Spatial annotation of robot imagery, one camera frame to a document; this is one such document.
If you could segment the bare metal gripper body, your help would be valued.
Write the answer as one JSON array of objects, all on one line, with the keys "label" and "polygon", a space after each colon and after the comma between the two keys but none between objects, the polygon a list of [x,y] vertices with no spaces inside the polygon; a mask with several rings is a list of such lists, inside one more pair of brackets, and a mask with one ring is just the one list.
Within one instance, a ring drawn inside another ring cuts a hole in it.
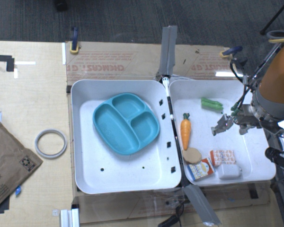
[{"label": "bare metal gripper body", "polygon": [[254,116],[249,104],[243,104],[232,112],[234,123],[243,128],[261,128],[259,120]]}]

